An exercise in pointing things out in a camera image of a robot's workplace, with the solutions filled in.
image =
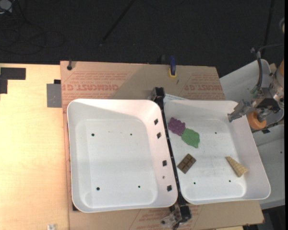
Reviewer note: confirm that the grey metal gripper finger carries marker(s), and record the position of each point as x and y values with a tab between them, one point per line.
242	104
236	116

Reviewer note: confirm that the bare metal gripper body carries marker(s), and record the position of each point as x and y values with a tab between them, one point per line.
270	103

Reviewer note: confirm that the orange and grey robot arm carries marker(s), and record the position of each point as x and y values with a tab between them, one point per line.
281	68

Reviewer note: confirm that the orange round object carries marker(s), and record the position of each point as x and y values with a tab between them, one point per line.
255	121

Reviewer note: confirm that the white plastic tray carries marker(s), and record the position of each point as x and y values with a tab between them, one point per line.
115	157
213	157

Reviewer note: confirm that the green grapes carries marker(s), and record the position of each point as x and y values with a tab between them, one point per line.
191	138

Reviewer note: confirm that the beige ice cream cone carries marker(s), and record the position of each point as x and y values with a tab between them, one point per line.
237	166

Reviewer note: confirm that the purple grapes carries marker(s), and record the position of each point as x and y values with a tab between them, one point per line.
176	125

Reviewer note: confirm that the brown chocolate bar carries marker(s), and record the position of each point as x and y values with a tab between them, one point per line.
186	163

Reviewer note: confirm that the thin black rod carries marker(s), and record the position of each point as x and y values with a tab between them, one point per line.
171	150

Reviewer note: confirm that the brown cardboard board red print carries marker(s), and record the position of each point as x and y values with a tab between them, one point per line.
139	85

